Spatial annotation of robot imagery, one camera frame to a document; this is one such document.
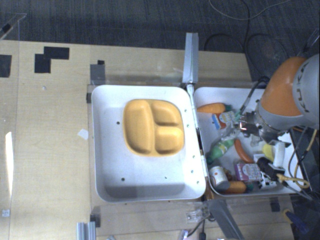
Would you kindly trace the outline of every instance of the yellow plate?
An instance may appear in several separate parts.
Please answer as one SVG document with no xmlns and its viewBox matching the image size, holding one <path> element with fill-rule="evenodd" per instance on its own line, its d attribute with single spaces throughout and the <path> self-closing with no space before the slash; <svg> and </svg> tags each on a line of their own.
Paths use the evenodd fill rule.
<svg viewBox="0 0 320 240">
<path fill-rule="evenodd" d="M 157 99 L 134 99 L 123 112 L 123 133 L 129 150 L 141 156 L 170 156 L 185 144 L 179 109 Z"/>
</svg>

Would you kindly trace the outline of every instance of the gray carpet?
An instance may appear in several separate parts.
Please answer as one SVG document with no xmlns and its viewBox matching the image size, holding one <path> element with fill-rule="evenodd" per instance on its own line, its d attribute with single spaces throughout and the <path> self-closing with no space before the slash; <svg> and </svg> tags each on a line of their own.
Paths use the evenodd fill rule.
<svg viewBox="0 0 320 240">
<path fill-rule="evenodd" d="M 248 15 L 239 0 L 211 1 L 228 15 Z M 252 16 L 284 0 L 244 1 Z M 0 23 L 12 13 L 27 13 L 21 33 L 25 41 L 165 49 L 183 49 L 186 32 L 199 33 L 200 49 L 217 33 L 243 44 L 248 24 L 217 13 L 208 0 L 0 0 Z M 270 76 L 283 60 L 299 52 L 316 28 L 319 0 L 292 0 L 250 20 L 247 37 L 269 35 L 256 36 L 248 43 L 252 79 Z M 207 49 L 242 51 L 235 40 L 225 36 L 212 38 Z"/>
</svg>

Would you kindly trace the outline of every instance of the wooden table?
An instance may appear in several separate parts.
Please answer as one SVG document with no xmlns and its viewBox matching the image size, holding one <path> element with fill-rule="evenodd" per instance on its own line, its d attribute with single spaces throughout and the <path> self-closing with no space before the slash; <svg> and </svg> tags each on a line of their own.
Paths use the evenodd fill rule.
<svg viewBox="0 0 320 240">
<path fill-rule="evenodd" d="M 45 46 L 68 47 L 69 60 L 52 59 L 51 73 L 34 73 L 35 54 L 43 54 Z M 77 223 L 88 222 L 91 213 L 89 141 L 78 135 L 80 130 L 88 130 L 90 64 L 104 61 L 110 82 L 157 79 L 160 83 L 182 75 L 184 51 L 1 41 L 0 54 L 12 55 L 11 76 L 0 78 L 1 105 L 4 100 L 11 101 L 6 111 L 11 108 L 13 117 L 16 115 L 16 122 L 11 120 L 16 126 L 11 214 L 0 220 L 0 230 L 9 235 L 0 239 L 75 239 Z M 199 52 L 199 81 L 249 87 L 244 54 Z M 15 99 L 11 98 L 14 90 Z M 1 203 L 8 204 L 8 200 L 1 199 Z M 117 240 L 177 239 L 186 224 L 185 212 L 193 204 L 173 201 L 167 205 L 164 212 L 164 204 L 157 202 L 126 207 L 112 204 L 106 231 Z M 293 239 L 290 225 L 279 212 L 271 212 L 268 199 L 253 203 L 235 199 L 229 206 L 247 239 Z M 288 197 L 280 198 L 280 206 L 292 208 Z M 223 238 L 216 222 L 207 223 L 206 228 L 208 240 Z M 105 240 L 108 235 L 97 239 Z"/>
</svg>

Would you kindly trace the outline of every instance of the green bottle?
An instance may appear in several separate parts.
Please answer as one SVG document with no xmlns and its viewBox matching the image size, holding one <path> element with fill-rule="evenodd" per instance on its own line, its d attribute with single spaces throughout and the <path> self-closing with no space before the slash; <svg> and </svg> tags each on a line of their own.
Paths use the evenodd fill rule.
<svg viewBox="0 0 320 240">
<path fill-rule="evenodd" d="M 208 154 L 208 157 L 206 159 L 207 164 L 211 165 L 215 159 L 222 157 L 227 152 L 227 150 L 233 146 L 233 144 L 233 139 L 218 142 L 218 144 L 216 144 L 210 150 L 210 153 Z"/>
</svg>

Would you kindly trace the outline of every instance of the glass panel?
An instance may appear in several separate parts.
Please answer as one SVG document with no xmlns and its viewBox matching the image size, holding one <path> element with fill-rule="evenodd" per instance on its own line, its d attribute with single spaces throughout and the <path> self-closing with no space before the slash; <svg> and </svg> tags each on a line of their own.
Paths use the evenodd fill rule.
<svg viewBox="0 0 320 240">
<path fill-rule="evenodd" d="M 20 21 L 25 14 L 8 14 L 0 29 L 0 232 L 9 238 L 19 76 Z"/>
</svg>

